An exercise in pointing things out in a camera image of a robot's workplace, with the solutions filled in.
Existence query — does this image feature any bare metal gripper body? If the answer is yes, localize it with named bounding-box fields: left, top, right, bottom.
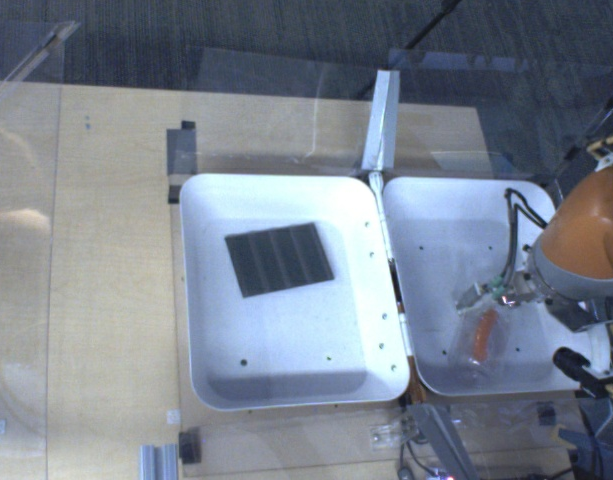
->
left=481, top=269, right=548, bottom=311

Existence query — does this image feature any white plastic tray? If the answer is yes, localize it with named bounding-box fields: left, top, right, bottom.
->
left=380, top=175, right=583, bottom=399
left=178, top=172, right=412, bottom=413

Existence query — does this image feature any orange sausage in clear packet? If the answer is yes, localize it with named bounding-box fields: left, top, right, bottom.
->
left=447, top=287, right=513, bottom=370

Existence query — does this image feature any thin black and white rod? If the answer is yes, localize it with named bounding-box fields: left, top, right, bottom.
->
left=368, top=170, right=414, bottom=360

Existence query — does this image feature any black ribbed flat mat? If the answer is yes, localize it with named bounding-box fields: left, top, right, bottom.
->
left=223, top=221, right=336, bottom=300

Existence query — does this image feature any black cylinder on white bracket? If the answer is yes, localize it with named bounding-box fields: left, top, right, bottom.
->
left=551, top=317, right=613, bottom=399

